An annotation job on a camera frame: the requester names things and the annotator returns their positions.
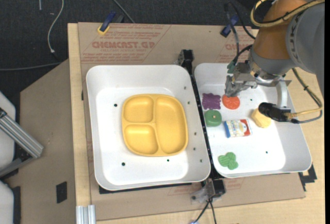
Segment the white object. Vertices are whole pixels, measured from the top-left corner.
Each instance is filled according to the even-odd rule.
[[[0,224],[13,224],[14,194],[2,181],[0,181],[0,198]]]
[[[0,92],[0,107],[15,120],[14,105]],[[0,129],[0,170],[10,164],[14,158],[15,141]]]
[[[203,93],[213,93],[222,98],[226,67],[227,64],[221,63],[203,63],[196,67],[194,75],[201,100]],[[268,128],[260,128],[251,118],[260,103],[277,103],[276,88],[258,86],[240,92],[239,99],[240,107],[236,110],[227,109],[221,104],[222,121],[249,119],[252,135],[227,138],[223,123],[217,127],[207,127],[212,158],[218,173],[234,178],[308,170],[311,156],[300,125],[272,120]],[[289,93],[288,107],[294,112]],[[218,157],[228,152],[236,155],[238,167],[234,170],[219,163]]]
[[[91,117],[95,177],[104,189],[200,182],[210,173],[210,161],[188,72],[178,65],[100,65],[86,76]],[[121,111],[138,94],[165,94],[184,107],[188,145],[168,157],[145,157],[125,146]]]

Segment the red circle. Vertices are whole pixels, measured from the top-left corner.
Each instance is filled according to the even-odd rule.
[[[224,106],[227,109],[230,109],[230,110],[237,109],[241,104],[241,102],[237,96],[236,97],[227,97],[226,95],[222,96],[222,103],[224,104]]]

